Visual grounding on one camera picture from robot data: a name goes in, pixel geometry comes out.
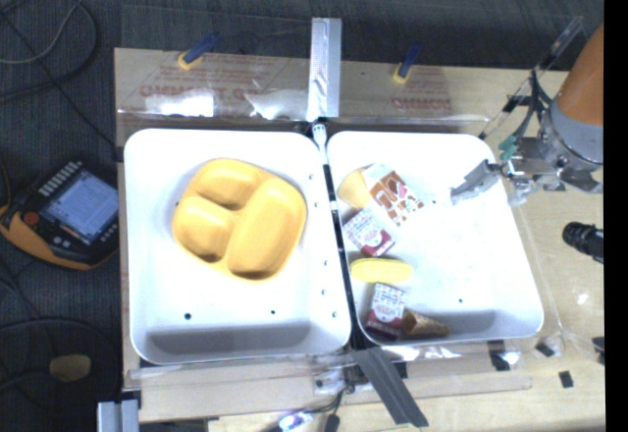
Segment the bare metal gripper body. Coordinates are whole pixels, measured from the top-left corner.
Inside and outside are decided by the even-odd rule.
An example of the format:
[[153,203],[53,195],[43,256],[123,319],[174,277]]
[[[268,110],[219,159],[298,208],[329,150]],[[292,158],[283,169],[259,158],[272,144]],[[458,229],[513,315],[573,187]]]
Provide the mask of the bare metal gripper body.
[[531,195],[541,189],[562,191],[567,186],[603,193],[603,183],[593,175],[602,164],[576,153],[559,138],[510,135],[500,144],[500,160],[504,176],[514,187],[513,195]]

